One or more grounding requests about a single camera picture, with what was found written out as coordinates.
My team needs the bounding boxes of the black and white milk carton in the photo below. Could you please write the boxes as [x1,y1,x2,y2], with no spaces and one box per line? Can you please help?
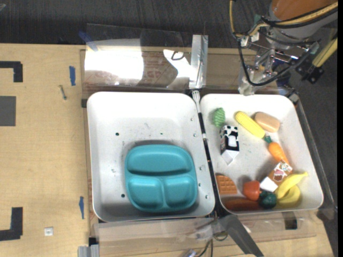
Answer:
[219,125,240,166]

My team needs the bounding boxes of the tan bread roll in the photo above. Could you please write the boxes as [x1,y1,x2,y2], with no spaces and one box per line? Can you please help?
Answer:
[253,111,281,133]

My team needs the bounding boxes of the green broccoli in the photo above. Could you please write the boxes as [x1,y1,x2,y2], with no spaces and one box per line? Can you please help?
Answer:
[258,191,278,209]

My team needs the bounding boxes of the thin black and white rod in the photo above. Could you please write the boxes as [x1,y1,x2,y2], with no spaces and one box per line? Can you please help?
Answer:
[191,89,218,215]

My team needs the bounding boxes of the white plastic tray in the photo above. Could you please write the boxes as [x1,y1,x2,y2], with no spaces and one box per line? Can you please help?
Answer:
[86,90,216,223]
[199,93,325,215]

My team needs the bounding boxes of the brown sausage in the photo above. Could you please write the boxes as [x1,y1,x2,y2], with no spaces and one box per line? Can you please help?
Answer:
[223,196,264,212]

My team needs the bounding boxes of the green grapes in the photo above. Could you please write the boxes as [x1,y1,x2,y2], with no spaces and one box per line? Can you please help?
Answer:
[212,107,227,129]

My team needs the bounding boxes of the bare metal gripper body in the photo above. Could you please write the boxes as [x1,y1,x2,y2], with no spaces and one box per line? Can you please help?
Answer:
[240,27,320,64]

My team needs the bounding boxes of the teal divided plate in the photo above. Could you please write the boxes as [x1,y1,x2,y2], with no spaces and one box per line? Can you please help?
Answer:
[124,143,199,214]

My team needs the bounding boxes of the yellow corn cob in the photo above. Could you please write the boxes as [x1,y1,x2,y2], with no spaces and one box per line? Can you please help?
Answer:
[234,111,266,140]

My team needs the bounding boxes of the orange carrot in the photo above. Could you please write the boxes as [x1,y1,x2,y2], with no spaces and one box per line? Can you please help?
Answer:
[263,135,290,166]

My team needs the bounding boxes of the yellow banana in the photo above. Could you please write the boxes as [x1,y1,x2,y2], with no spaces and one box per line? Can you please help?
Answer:
[273,171,309,209]

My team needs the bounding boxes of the brown waffle biscuit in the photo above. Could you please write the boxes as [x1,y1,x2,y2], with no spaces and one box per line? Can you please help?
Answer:
[215,173,239,196]

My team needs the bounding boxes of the orange bell pepper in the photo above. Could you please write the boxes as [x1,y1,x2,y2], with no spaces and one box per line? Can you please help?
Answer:
[242,180,262,201]

